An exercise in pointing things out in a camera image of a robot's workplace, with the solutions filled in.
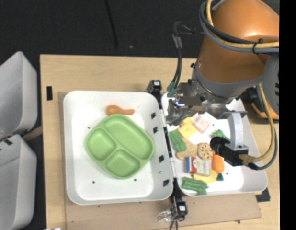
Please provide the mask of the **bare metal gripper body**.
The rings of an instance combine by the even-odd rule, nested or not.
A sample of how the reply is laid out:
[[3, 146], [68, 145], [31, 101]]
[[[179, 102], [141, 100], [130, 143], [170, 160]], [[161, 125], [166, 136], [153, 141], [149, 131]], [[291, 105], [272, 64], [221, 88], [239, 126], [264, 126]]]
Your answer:
[[181, 83], [174, 97], [177, 109], [192, 107], [194, 112], [208, 113], [216, 119], [223, 119], [230, 112], [226, 105], [235, 98], [235, 85], [217, 82]]

